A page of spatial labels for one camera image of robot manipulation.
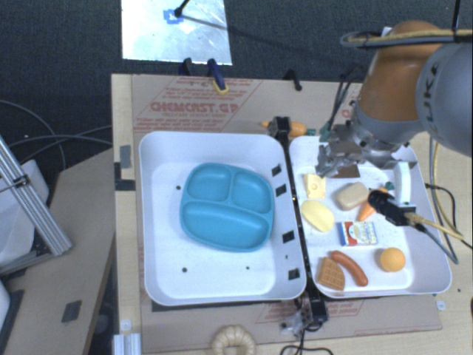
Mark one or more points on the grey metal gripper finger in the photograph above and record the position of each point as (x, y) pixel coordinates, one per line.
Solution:
(322, 164)
(338, 165)

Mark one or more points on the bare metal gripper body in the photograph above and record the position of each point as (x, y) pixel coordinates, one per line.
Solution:
(347, 144)

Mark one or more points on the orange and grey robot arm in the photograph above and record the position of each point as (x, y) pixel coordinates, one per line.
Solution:
(391, 98)

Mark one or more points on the brown flat square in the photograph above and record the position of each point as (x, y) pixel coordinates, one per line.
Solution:
(350, 171)

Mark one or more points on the yellow cheese wedge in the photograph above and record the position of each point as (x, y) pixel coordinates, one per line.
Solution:
(315, 186)

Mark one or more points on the beige bread loaf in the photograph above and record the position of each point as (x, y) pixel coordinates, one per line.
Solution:
(351, 196)

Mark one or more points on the orange carrot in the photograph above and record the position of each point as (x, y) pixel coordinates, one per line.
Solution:
(298, 128)
(365, 211)

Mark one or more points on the pale yellow potato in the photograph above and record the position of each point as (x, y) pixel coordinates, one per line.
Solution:
(317, 216)

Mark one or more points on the thin black rod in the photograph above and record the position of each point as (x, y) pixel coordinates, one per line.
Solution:
(297, 213)

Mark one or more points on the white carton with blue print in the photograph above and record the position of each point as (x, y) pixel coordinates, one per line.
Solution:
(357, 233)

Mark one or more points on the red-brown sausage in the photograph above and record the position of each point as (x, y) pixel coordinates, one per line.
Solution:
(350, 268)

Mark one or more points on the blue divided plate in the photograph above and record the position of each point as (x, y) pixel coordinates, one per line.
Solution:
(225, 209)

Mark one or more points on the orange ball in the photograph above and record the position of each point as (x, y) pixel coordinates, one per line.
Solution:
(392, 260)

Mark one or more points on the orange-brown waffle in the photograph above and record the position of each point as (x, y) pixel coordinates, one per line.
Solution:
(331, 275)

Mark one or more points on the white plastic tray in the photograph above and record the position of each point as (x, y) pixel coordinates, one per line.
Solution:
(417, 272)
(166, 257)

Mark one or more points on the brown cardboard board red print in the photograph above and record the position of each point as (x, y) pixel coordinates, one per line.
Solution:
(192, 102)

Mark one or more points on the beige doughnut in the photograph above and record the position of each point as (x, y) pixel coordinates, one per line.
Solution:
(221, 340)

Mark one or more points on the black cylinder on white bracket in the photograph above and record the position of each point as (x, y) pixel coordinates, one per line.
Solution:
(388, 206)

